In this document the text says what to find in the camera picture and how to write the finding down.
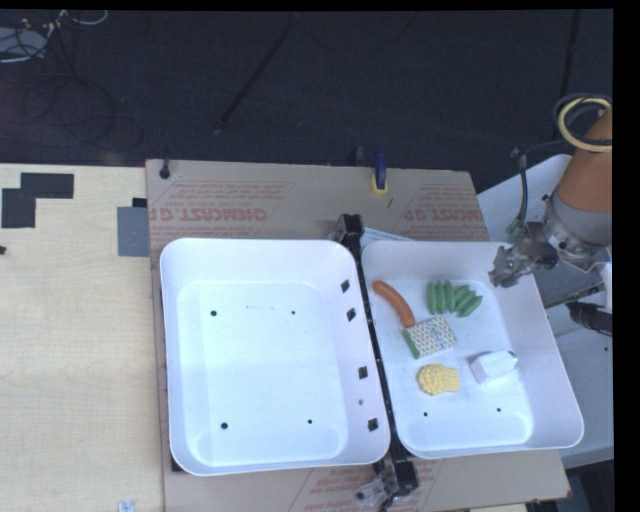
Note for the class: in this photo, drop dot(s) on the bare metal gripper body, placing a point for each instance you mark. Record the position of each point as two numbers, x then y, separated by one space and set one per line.
542 250

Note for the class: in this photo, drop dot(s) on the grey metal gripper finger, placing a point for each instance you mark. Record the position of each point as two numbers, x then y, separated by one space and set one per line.
500 261
519 275

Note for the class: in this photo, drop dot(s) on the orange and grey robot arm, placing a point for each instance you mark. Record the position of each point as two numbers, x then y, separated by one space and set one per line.
587 175

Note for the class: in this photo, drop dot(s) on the green pea pods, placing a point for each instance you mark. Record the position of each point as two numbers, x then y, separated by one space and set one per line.
452 297

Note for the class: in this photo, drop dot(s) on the white carton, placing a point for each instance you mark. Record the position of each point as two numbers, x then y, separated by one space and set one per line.
492 366

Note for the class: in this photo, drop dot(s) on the patterned carton with green side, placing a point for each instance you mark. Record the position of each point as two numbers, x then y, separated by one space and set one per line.
431 337

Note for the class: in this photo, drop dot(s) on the orange sausage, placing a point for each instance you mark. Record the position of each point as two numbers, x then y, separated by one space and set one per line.
396 301

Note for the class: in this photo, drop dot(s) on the yellow corn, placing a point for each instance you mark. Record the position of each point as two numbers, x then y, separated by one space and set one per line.
438 379

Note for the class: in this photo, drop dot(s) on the white plastic tray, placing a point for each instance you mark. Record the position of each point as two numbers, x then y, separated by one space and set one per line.
465 405
260 370

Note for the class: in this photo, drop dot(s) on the thin black rod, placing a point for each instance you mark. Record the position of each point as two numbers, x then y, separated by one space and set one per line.
372 330

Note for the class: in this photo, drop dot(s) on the brown cardboard board red print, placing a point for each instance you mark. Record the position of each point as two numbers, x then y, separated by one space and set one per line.
280 205

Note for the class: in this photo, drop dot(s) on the black cylinder on white bracket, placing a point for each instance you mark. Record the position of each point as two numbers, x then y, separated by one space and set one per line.
590 316

